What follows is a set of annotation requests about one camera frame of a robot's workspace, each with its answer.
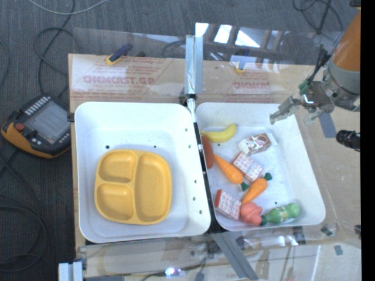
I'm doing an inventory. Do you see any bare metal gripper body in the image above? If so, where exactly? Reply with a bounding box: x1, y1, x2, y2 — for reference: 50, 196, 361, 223
298, 80, 361, 114

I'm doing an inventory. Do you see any brown and white carton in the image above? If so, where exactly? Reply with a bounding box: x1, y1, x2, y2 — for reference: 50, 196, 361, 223
237, 132, 274, 156

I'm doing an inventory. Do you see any white plastic tray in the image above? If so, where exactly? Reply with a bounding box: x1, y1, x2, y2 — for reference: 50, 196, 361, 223
74, 101, 212, 244
195, 102, 327, 232

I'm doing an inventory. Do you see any red and white carton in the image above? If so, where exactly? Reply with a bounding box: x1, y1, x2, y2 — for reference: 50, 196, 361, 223
232, 152, 264, 183
214, 189, 243, 221

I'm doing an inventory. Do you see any yellow banana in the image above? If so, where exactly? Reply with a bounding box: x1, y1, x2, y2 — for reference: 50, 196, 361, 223
200, 123, 238, 143

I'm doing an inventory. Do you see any orange carrot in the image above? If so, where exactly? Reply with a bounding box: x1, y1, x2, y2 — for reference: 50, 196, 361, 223
241, 172, 273, 205
213, 153, 250, 192

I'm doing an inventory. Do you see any brown sausage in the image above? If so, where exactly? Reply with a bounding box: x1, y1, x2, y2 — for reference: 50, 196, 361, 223
200, 135, 216, 170

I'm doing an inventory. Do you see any green bottle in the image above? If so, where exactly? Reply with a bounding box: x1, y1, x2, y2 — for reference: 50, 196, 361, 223
260, 202, 301, 226

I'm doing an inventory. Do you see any pink toy food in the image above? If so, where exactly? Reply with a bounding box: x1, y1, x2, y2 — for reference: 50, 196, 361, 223
240, 201, 263, 227

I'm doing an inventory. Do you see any yellow divided plate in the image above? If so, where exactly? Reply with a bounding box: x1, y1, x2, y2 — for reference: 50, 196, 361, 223
93, 149, 173, 225

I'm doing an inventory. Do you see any brown cardboard board, red print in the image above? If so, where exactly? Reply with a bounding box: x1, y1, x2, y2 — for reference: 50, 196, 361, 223
67, 53, 362, 278

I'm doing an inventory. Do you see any black cylinder on white bracket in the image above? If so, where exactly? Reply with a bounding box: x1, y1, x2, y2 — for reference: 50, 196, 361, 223
336, 129, 362, 152

